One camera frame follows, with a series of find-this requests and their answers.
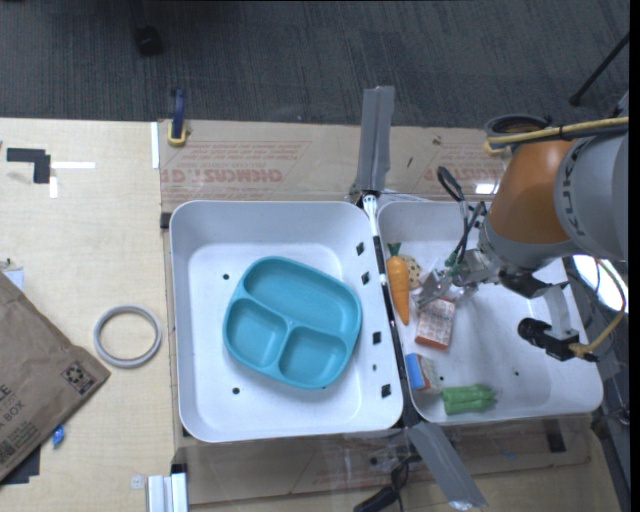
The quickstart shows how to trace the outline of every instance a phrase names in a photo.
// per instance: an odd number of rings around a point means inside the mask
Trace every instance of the wooden table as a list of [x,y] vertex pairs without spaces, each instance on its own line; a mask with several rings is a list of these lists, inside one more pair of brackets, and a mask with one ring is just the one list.
[[[233,129],[241,127],[234,123]],[[151,138],[149,123],[0,119],[0,253],[24,266],[30,300],[92,353],[95,322],[124,303],[152,310],[168,339],[160,173],[152,165]],[[47,185],[32,182],[29,164],[6,161],[7,147],[45,149],[54,162],[94,162],[95,169],[56,171],[58,197],[52,199]],[[140,319],[122,317],[108,324],[104,340],[117,355],[132,357],[150,345],[151,331]],[[145,510],[145,491],[136,483],[168,474],[174,455],[169,353],[164,342],[138,369],[111,368],[106,385],[65,423],[62,444],[43,444],[40,475],[0,487],[0,509]],[[486,510],[618,510],[600,444],[590,431],[586,436],[584,464],[477,478],[490,504]],[[351,510],[372,493],[198,510]],[[411,503],[418,507],[412,510],[452,510],[433,482],[414,486],[405,506]]]

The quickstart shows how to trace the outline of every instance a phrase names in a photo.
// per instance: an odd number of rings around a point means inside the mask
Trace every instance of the orange carrot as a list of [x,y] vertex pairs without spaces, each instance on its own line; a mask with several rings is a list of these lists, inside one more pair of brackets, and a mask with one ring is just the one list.
[[398,256],[400,244],[387,244],[391,256],[387,259],[387,279],[391,288],[393,306],[404,325],[409,323],[409,269]]

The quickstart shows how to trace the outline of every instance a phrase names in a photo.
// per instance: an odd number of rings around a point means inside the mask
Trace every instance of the brown paper bag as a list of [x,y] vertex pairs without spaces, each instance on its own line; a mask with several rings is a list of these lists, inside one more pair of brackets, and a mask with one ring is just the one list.
[[0,481],[109,375],[0,272]]

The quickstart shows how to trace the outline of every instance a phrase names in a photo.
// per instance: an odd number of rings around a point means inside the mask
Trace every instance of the white ring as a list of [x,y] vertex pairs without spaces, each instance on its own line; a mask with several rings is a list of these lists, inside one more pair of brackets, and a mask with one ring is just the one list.
[[[114,316],[121,315],[123,313],[134,313],[142,316],[143,318],[146,318],[155,330],[155,339],[153,340],[153,345],[140,357],[134,357],[133,359],[122,359],[120,357],[112,356],[105,350],[105,348],[102,346],[102,341],[100,341],[100,334],[102,333],[102,328],[104,327],[104,325]],[[107,363],[119,368],[136,368],[141,364],[146,363],[158,351],[161,341],[162,327],[160,327],[160,322],[151,311],[149,311],[147,308],[143,308],[142,306],[138,306],[137,304],[123,304],[122,306],[115,306],[111,309],[108,309],[98,319],[95,327],[93,328],[93,344],[98,351],[98,355]]]

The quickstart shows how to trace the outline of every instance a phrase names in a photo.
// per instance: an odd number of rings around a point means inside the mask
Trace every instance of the blue plate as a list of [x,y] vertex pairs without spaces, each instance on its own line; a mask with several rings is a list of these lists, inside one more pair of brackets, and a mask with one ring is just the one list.
[[346,367],[361,323],[360,302],[344,283],[273,256],[254,262],[240,279],[225,313],[223,339],[246,366],[318,389]]

